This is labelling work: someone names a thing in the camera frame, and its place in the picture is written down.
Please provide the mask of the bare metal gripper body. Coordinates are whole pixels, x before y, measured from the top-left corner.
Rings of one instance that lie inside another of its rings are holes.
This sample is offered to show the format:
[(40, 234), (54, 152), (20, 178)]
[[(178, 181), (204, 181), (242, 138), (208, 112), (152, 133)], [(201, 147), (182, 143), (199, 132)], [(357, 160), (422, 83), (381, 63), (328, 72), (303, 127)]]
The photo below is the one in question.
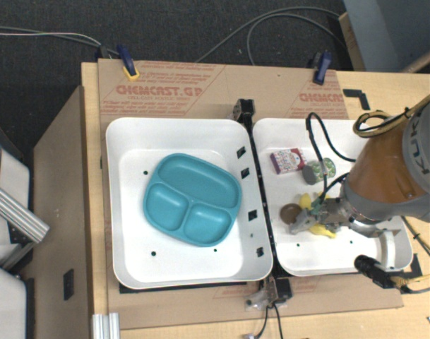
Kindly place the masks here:
[(349, 201), (343, 198), (324, 200), (316, 215), (315, 228), (324, 235), (334, 238), (342, 228), (352, 230), (365, 237), (374, 237), (379, 228), (377, 222), (360, 214)]

